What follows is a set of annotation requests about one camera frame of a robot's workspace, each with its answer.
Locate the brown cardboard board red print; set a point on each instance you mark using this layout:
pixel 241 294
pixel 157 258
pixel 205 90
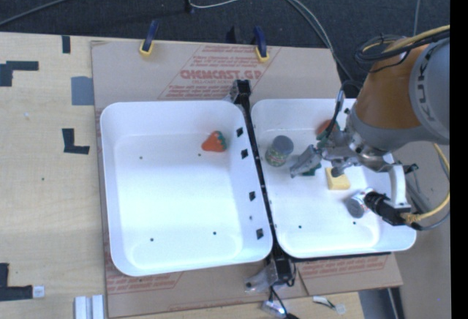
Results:
pixel 146 79

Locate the red and white can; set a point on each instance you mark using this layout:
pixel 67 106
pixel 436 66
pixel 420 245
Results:
pixel 356 206

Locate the thin black rod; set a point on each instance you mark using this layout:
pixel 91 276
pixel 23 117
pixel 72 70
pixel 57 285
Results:
pixel 260 171

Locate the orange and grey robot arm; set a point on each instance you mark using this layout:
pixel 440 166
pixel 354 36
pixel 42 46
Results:
pixel 395 98

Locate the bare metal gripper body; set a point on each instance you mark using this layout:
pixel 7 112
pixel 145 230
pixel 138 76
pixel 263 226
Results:
pixel 345 151

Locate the black cylinder on white bracket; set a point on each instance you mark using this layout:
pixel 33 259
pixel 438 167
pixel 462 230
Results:
pixel 384 206

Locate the green can with grey lid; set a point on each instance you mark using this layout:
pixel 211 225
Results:
pixel 278 152

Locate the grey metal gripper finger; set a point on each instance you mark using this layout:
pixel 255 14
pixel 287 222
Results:
pixel 340 167
pixel 305 162

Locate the green broccoli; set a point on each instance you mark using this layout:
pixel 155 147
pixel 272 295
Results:
pixel 313 172

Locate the orange carrot with green top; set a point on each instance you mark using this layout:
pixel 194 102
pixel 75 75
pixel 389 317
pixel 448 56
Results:
pixel 213 142

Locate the orange toy food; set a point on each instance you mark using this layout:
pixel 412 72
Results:
pixel 324 126

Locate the yellow biscuit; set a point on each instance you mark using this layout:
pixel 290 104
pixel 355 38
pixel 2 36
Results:
pixel 340 183

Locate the white plastic tray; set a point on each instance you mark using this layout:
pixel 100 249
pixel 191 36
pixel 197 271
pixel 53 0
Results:
pixel 175 197
pixel 314 215

